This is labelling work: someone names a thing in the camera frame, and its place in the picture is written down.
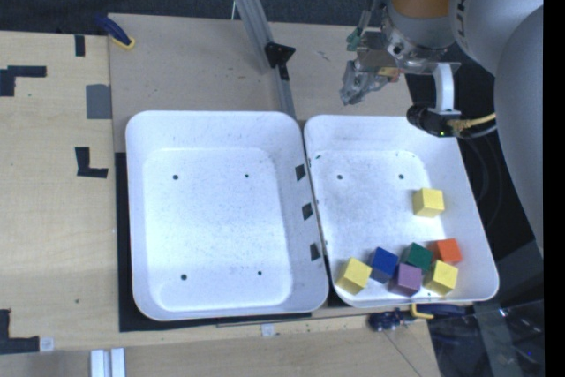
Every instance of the cube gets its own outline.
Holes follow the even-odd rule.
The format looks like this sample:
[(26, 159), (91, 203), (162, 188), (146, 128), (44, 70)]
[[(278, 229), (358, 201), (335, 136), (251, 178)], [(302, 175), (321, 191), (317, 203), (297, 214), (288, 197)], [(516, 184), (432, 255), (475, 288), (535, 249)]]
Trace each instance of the cube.
[(421, 289), (422, 269), (401, 262), (396, 268), (395, 276), (388, 284), (388, 290), (395, 294), (411, 297)]
[(432, 265), (432, 257), (433, 253), (430, 250), (416, 242), (412, 242), (404, 248), (400, 256), (400, 262), (421, 268), (422, 272), (427, 272)]
[(358, 294), (367, 285), (372, 270), (371, 266), (367, 266), (364, 262), (349, 258), (342, 265), (335, 285), (350, 294)]
[(447, 262), (437, 260), (424, 277), (423, 286), (441, 295), (451, 292), (457, 283), (458, 269)]
[(388, 283), (388, 280), (395, 274), (398, 260), (397, 255), (378, 246), (373, 253), (371, 253), (368, 261), (369, 266), (373, 268), (371, 278), (379, 283)]
[(448, 238), (432, 242), (428, 249), (433, 253), (433, 260), (442, 260), (448, 264), (455, 264), (463, 260), (457, 239)]
[(443, 192), (437, 189), (421, 188), (412, 195), (414, 215), (435, 217), (445, 210)]

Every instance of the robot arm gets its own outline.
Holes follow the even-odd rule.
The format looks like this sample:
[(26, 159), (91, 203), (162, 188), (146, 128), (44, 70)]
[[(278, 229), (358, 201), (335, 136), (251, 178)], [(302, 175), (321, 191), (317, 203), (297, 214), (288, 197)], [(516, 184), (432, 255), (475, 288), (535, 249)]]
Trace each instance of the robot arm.
[(343, 103), (361, 102), (401, 73), (432, 74), (436, 105), (412, 106), (407, 117), (431, 134), (460, 137), (465, 126), (451, 84), (460, 63), (441, 61), (456, 43), (495, 77), (495, 112), (485, 121), (496, 115), (508, 171), (543, 254), (543, 0), (388, 0), (380, 26), (365, 30), (374, 4), (348, 37), (357, 58), (343, 75)]

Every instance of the white tray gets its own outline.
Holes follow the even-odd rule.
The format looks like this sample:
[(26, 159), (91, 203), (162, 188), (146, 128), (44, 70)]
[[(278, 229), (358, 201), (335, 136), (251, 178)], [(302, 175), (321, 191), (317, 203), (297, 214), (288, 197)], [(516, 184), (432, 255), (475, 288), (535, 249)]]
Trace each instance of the white tray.
[[(333, 282), (349, 257), (366, 262), (377, 246), (399, 255), (412, 242), (456, 238), (463, 255), (446, 296), (421, 289), (406, 298), (369, 279), (357, 295), (335, 286), (345, 303), (367, 308), (494, 296), (498, 272), (456, 139), (429, 135), (405, 117), (349, 116), (313, 117), (304, 137)], [(422, 187), (443, 191), (446, 210), (439, 216), (413, 214), (411, 197)]]
[(328, 295), (304, 144), (279, 112), (126, 128), (133, 296), (155, 320), (306, 313)]

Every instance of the green cube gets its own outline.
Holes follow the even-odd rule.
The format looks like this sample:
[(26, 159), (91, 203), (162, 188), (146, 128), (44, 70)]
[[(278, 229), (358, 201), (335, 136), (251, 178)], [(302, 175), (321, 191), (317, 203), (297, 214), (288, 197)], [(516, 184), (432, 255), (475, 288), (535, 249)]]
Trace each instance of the green cube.
[(410, 264), (415, 268), (421, 268), (423, 272), (427, 272), (432, 264), (432, 257), (433, 253), (430, 250), (416, 242), (412, 242), (404, 248), (400, 256), (400, 262)]

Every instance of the wooden table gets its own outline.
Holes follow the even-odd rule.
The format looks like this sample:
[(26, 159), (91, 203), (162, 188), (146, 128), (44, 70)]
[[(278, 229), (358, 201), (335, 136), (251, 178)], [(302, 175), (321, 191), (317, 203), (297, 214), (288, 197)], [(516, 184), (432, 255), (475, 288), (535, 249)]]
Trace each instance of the wooden table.
[[(183, 55), (190, 61), (190, 73), (200, 75), (185, 80), (185, 84), (199, 88), (199, 92), (185, 92), (193, 98), (190, 109), (277, 107), (273, 81), (256, 72), (240, 22), (132, 15), (113, 18), (136, 39), (136, 48), (125, 51), (107, 37), (86, 36), (86, 53), (77, 57), (73, 35), (0, 32), (0, 69), (40, 65), (48, 71), (45, 78), (17, 77), (15, 95), (0, 97), (0, 309), (11, 309), (11, 337), (52, 338), (56, 350), (48, 357), (43, 353), (3, 356), (0, 367), (4, 364), (16, 375), (25, 361), (27, 375), (34, 375), (33, 363), (42, 360), (42, 366), (49, 367), (58, 360), (71, 363), (92, 349), (125, 347), (128, 368), (139, 367), (134, 375), (151, 375), (141, 372), (148, 362), (167, 363), (168, 371), (172, 369), (169, 358), (158, 357), (176, 357), (180, 363), (205, 351), (219, 366), (216, 369), (228, 375), (222, 366), (241, 372), (247, 364), (241, 357), (260, 348), (265, 359), (289, 360), (290, 367), (280, 365), (279, 373), (273, 375), (294, 375), (286, 373), (292, 366), (314, 369), (316, 357), (325, 363), (320, 363), (320, 369), (328, 371), (325, 375), (333, 375), (329, 372), (335, 370), (329, 365), (332, 360), (358, 370), (380, 363), (383, 369), (388, 367), (390, 375), (438, 375), (424, 321), (385, 336), (370, 331), (365, 316), (360, 315), (363, 312), (353, 308), (322, 307), (311, 319), (276, 323), (277, 335), (272, 338), (261, 337), (260, 324), (119, 332), (114, 153), (123, 150), (122, 128), (127, 118), (141, 109), (159, 108), (168, 90), (179, 92), (178, 87), (152, 82), (155, 71), (151, 64), (169, 73), (177, 71), (173, 77), (184, 68), (163, 66), (165, 56), (159, 57), (158, 49), (166, 44), (173, 56)], [(297, 48), (288, 66), (298, 121), (320, 113), (396, 116), (403, 115), (410, 105), (403, 79), (389, 85), (388, 95), (378, 102), (375, 99), (347, 108), (341, 104), (337, 90), (345, 62), (352, 59), (344, 45), (348, 27), (271, 27), (280, 43)], [(154, 46), (148, 36), (154, 37)], [(140, 59), (134, 59), (135, 52)], [(137, 84), (130, 83), (132, 74), (137, 75)], [(98, 84), (112, 87), (112, 119), (87, 118), (86, 87)], [(267, 95), (238, 96), (260, 84), (261, 88), (254, 89)], [(159, 90), (165, 94), (152, 100), (149, 94)], [(140, 102), (143, 96), (139, 93), (148, 102)], [(182, 96), (170, 99), (169, 109), (185, 105)], [(76, 147), (89, 147), (90, 166), (109, 169), (107, 177), (78, 177)], [(211, 348), (209, 341), (214, 341)], [(190, 353), (186, 351), (188, 343), (193, 344)], [(285, 357), (280, 350), (283, 344), (288, 350)], [(336, 347), (343, 347), (340, 358), (332, 353)], [(226, 350), (224, 356), (230, 357), (232, 364), (218, 361), (217, 353), (211, 350)], [(347, 350), (366, 353), (352, 358)], [(250, 366), (260, 367), (260, 363), (261, 359), (253, 358)], [(204, 372), (205, 366), (199, 366)], [(172, 371), (166, 374), (176, 375)]]

